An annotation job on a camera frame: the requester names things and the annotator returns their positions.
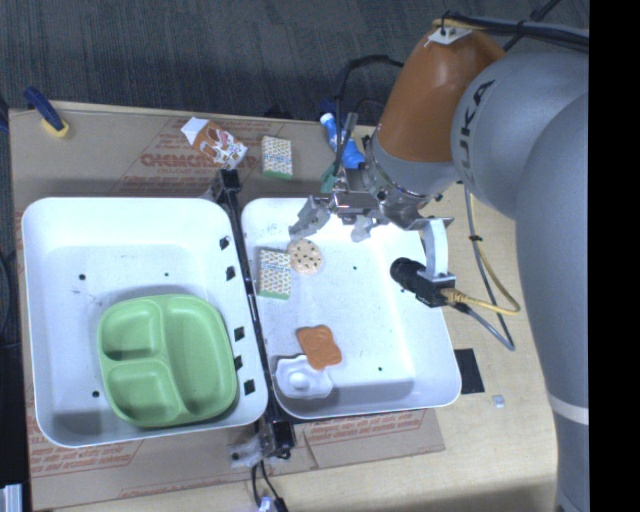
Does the brown cardboard board red print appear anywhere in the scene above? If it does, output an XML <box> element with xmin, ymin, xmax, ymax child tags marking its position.
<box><xmin>7</xmin><ymin>100</ymin><xmax>447</xmax><ymax>512</ymax></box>

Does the white plastic tray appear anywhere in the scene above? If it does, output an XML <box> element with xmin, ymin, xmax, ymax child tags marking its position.
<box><xmin>240</xmin><ymin>196</ymin><xmax>463</xmax><ymax>421</ymax></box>
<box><xmin>20</xmin><ymin>195</ymin><xmax>270</xmax><ymax>449</ymax></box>

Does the round tan biscuit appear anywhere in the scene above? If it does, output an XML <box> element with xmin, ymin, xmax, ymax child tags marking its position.
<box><xmin>286</xmin><ymin>238</ymin><xmax>325</xmax><ymax>276</ymax></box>

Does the white and yellow patterned packet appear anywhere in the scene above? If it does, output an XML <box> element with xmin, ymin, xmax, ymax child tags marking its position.
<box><xmin>256</xmin><ymin>247</ymin><xmax>293</xmax><ymax>301</ymax></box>
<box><xmin>261</xmin><ymin>135</ymin><xmax>294</xmax><ymax>181</ymax></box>

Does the white fried egg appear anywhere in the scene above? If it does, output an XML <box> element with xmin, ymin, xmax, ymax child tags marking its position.
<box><xmin>275</xmin><ymin>353</ymin><xmax>334</xmax><ymax>401</ymax></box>

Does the green divided plate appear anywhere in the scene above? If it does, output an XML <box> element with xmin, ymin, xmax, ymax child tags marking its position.
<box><xmin>96</xmin><ymin>293</ymin><xmax>239</xmax><ymax>429</ymax></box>

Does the orange toast slice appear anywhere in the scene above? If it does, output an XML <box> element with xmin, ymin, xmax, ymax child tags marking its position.
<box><xmin>295</xmin><ymin>324</ymin><xmax>344</xmax><ymax>372</ymax></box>

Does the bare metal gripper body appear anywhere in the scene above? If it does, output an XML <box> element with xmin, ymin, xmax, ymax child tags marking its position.
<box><xmin>329</xmin><ymin>160</ymin><xmax>437</xmax><ymax>232</ymax></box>

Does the orange and white carton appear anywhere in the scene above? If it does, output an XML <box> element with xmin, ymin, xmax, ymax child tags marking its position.
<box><xmin>180</xmin><ymin>116</ymin><xmax>249</xmax><ymax>171</ymax></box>

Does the thin black rod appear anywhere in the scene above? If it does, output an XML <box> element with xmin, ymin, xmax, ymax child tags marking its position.
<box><xmin>227</xmin><ymin>189</ymin><xmax>279</xmax><ymax>426</ymax></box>

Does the blue and white bottle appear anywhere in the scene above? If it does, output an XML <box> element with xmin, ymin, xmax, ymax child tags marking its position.
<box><xmin>319</xmin><ymin>112</ymin><xmax>367</xmax><ymax>170</ymax></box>

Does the black cylinder on white bracket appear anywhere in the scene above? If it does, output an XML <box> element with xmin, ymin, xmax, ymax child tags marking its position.
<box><xmin>389</xmin><ymin>216</ymin><xmax>458</xmax><ymax>309</ymax></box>

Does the black block with thin wires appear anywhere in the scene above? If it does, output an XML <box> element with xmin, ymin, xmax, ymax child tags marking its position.
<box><xmin>212</xmin><ymin>168</ymin><xmax>243</xmax><ymax>202</ymax></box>
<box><xmin>229</xmin><ymin>419</ymin><xmax>298</xmax><ymax>468</ymax></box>

